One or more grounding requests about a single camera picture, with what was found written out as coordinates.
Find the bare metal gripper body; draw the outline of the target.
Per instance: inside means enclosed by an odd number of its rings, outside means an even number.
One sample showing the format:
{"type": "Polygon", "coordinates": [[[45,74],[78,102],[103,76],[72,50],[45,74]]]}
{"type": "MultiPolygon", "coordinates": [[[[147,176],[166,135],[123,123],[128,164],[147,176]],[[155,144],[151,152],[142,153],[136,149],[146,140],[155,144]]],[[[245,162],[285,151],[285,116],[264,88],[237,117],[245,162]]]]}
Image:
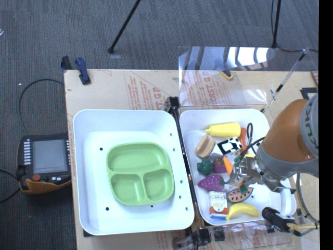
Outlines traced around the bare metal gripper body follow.
{"type": "Polygon", "coordinates": [[[234,168],[238,176],[238,183],[242,184],[241,175],[249,175],[251,184],[263,184],[261,170],[256,156],[236,156],[234,158],[234,168]]]}

